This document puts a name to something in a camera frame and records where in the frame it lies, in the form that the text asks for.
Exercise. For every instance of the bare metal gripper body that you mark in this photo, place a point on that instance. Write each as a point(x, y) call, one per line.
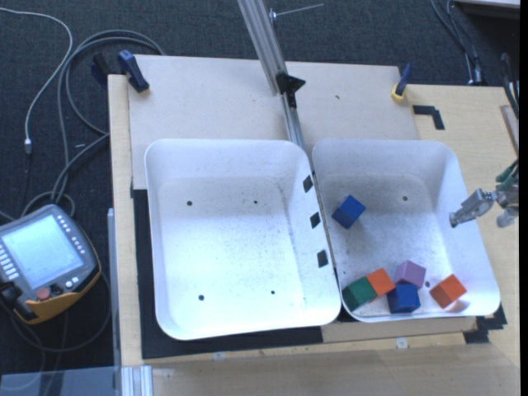
point(505, 197)

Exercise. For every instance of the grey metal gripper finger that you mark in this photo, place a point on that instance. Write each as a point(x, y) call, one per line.
point(470, 206)

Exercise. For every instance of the white plastic tray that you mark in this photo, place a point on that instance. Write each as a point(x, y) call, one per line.
point(396, 229)
point(231, 246)

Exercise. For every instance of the orange cube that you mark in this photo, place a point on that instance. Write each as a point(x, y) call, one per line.
point(380, 281)
point(447, 291)

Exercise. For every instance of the purple cube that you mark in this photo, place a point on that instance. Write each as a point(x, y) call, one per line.
point(409, 273)

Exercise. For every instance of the blue cube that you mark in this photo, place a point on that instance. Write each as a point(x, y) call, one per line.
point(347, 212)
point(403, 298)

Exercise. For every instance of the green cube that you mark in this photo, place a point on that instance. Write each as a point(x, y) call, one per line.
point(358, 293)

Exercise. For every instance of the pale wood flat board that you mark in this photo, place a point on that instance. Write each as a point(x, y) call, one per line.
point(214, 105)

